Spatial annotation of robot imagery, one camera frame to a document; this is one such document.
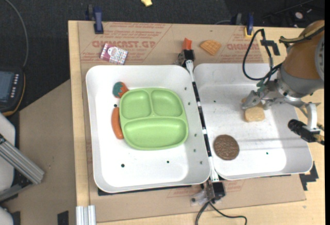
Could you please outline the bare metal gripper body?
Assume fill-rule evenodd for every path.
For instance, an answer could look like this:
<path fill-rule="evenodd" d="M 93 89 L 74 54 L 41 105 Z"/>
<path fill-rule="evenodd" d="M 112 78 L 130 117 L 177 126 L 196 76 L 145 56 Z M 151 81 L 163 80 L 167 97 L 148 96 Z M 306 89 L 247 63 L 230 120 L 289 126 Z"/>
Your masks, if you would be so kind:
<path fill-rule="evenodd" d="M 290 89 L 289 86 L 281 80 L 268 81 L 263 84 L 257 92 L 261 100 L 273 100 L 274 104 L 290 104 L 297 108 L 304 107 L 305 103 L 302 101 L 303 95 Z"/>

